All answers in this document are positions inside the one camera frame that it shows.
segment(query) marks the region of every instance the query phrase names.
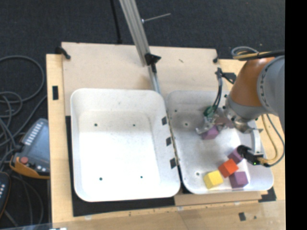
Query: black mat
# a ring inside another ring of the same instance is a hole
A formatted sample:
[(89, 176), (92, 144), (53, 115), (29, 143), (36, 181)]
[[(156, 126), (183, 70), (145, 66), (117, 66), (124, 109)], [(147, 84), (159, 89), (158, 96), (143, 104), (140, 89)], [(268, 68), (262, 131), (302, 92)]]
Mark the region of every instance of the black mat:
[(72, 168), (72, 146), (71, 146), (71, 117), (66, 117), (66, 130), (67, 130), (67, 143), (69, 152), (69, 164), (71, 172), (71, 196), (72, 196), (72, 209), (74, 216), (85, 216), (97, 213), (106, 213), (121, 210), (134, 210), (174, 206), (174, 197), (168, 198), (154, 198), (154, 199), (141, 199), (141, 200), (125, 200), (113, 202), (86, 202), (80, 199), (73, 186), (73, 168)]

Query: purple cube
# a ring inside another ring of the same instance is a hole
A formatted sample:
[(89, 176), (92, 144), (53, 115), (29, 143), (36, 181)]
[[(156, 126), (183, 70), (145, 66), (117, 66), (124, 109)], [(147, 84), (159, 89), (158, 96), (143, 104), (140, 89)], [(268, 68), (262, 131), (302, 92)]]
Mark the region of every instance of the purple cube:
[(211, 140), (217, 137), (219, 134), (219, 131), (217, 130), (217, 127), (214, 125), (211, 129), (209, 129), (207, 132), (201, 134), (201, 138), (203, 140)]
[(248, 184), (248, 178), (244, 171), (234, 172), (229, 176), (229, 181), (232, 188), (244, 187)]
[(233, 159), (236, 164), (240, 163), (243, 160), (243, 158), (240, 156), (236, 149), (234, 149), (233, 152), (228, 155), (228, 158)]

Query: wooden platform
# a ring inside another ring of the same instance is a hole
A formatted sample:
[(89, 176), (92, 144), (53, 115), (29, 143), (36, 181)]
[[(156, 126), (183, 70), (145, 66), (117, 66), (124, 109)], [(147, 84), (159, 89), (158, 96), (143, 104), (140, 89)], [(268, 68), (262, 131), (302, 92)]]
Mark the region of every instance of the wooden platform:
[[(284, 159), (272, 167), (277, 201), (259, 203), (258, 200), (267, 192), (210, 195), (179, 192), (173, 207), (74, 217), (65, 124), (65, 116), (70, 114), (71, 93), (81, 87), (151, 89), (151, 85), (135, 46), (62, 43), (62, 47), (71, 56), (70, 60), (62, 55), (47, 55), (51, 211), (55, 227), (97, 229), (97, 226), (103, 225), (104, 229), (121, 229), (125, 224), (125, 228), (127, 225), (130, 227), (126, 229), (203, 229), (204, 226), (208, 227), (206, 229), (216, 229), (229, 224), (228, 229), (237, 229), (238, 226), (247, 229), (263, 224), (267, 229), (285, 228)], [(157, 66), (164, 97), (173, 90), (217, 90), (214, 76), (217, 66), (223, 72), (237, 74), (244, 64), (236, 60), (219, 60), (208, 70), (205, 66), (211, 65), (216, 57), (214, 49), (151, 47), (151, 51), (162, 57)], [(231, 89), (230, 83), (225, 82), (225, 85)], [(54, 100), (55, 87), (59, 97)], [(283, 134), (278, 118), (272, 116), (272, 119)], [(257, 126), (263, 127), (261, 120), (257, 121)], [(270, 130), (281, 149), (273, 128), (270, 127)], [(267, 134), (262, 132), (260, 135), (268, 158), (274, 156)], [(239, 213), (242, 212), (246, 220), (240, 219)]]

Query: black carpet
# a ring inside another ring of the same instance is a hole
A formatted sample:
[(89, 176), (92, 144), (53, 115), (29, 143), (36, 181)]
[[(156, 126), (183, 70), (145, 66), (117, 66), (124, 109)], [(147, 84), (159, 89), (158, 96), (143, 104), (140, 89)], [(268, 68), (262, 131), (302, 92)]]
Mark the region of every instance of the black carpet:
[[(150, 46), (215, 48), (219, 58), (231, 58), (231, 49), (249, 46), (258, 51), (285, 48), (285, 0), (136, 0), (146, 22)], [(132, 37), (118, 0), (114, 0), (123, 44), (132, 45)], [(46, 72), (46, 54), (54, 53), (61, 42), (118, 43), (110, 0), (0, 0), (0, 58), (23, 55), (35, 59)], [(37, 68), (24, 60), (0, 62), (0, 92), (13, 91), (22, 98), (40, 86)], [(46, 84), (13, 117), (10, 131), (16, 132), (34, 107), (46, 95)], [(0, 116), (7, 112), (0, 104)], [(30, 118), (27, 131), (38, 118), (47, 118), (46, 100)], [(12, 188), (6, 214), (0, 228), (29, 225), (30, 207), (22, 184), (12, 174)], [(44, 202), (42, 223), (50, 221), (49, 182), (24, 179), (36, 189)], [(41, 209), (36, 194), (29, 189), (33, 213), (38, 223)]]

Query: yellow cube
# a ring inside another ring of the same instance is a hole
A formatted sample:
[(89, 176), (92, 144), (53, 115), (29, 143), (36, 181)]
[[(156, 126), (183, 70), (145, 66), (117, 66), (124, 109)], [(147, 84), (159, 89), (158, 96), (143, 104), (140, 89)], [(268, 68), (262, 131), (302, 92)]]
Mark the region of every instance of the yellow cube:
[(208, 189), (217, 186), (219, 184), (222, 184), (224, 182), (221, 173), (216, 170), (216, 171), (212, 171), (207, 173), (204, 177), (203, 180), (207, 186)]

